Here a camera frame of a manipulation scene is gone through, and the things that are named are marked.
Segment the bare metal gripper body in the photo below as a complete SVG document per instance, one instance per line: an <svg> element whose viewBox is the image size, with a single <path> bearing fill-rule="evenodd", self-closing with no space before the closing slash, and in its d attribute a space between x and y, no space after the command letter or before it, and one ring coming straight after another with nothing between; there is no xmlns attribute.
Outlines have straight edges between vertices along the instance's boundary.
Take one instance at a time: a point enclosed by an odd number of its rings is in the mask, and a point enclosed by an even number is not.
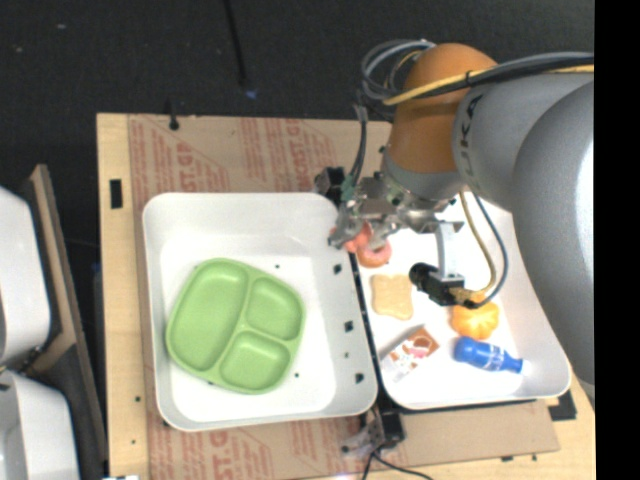
<svg viewBox="0 0 640 480"><path fill-rule="evenodd" d="M347 222L358 228L368 222L378 232L408 228L414 232L433 232L436 215L443 212L454 195L423 196L400 185L390 175L364 177L345 203Z"/></svg>

